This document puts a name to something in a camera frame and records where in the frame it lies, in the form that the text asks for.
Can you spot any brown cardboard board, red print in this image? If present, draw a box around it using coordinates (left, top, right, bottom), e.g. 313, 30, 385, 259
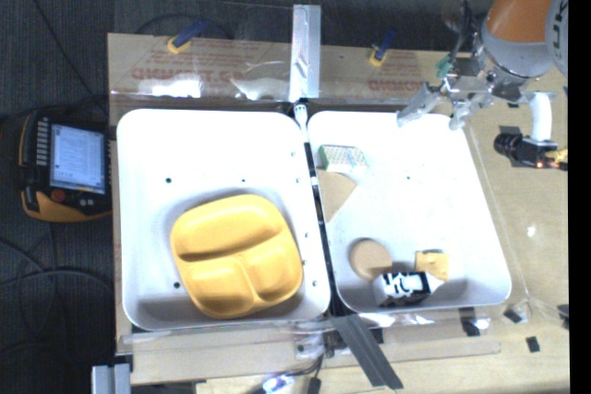
106, 31, 570, 386

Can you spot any white and black carton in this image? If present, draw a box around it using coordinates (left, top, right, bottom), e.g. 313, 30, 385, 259
371, 270, 446, 308

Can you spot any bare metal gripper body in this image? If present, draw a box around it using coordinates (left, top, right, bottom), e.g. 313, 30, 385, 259
439, 54, 533, 108

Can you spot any round brown biscuit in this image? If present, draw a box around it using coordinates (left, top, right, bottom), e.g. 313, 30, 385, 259
348, 237, 394, 282

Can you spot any white plastic tray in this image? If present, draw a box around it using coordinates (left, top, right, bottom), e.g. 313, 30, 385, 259
115, 107, 332, 332
306, 110, 513, 316

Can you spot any yellow divided plate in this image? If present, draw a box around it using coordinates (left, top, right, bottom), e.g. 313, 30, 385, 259
169, 193, 305, 321

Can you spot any brown triangular toy slice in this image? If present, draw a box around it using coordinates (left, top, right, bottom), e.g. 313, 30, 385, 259
317, 170, 358, 222

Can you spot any green and white packet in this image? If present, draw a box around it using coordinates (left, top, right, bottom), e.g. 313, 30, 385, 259
318, 143, 370, 175

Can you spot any yellow cheese slice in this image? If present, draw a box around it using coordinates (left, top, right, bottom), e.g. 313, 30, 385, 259
413, 249, 451, 283

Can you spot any black cylinder on white bracket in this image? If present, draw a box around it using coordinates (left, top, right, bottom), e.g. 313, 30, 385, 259
492, 90, 560, 169

